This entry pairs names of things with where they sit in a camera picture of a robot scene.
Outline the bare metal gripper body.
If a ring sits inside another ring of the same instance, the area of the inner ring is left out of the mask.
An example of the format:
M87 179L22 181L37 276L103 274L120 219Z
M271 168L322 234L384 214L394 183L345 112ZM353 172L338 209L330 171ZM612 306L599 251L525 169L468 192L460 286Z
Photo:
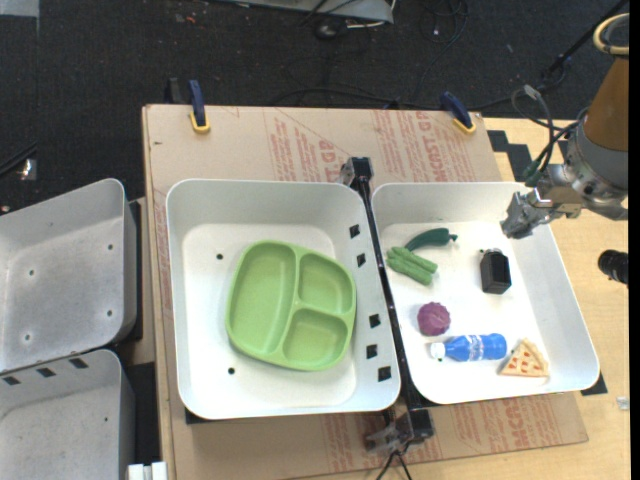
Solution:
M533 189L530 203L548 209L552 218L558 214L577 218L586 209L610 220L628 219L628 209L623 205L626 189L588 167L551 164L531 175L528 186Z

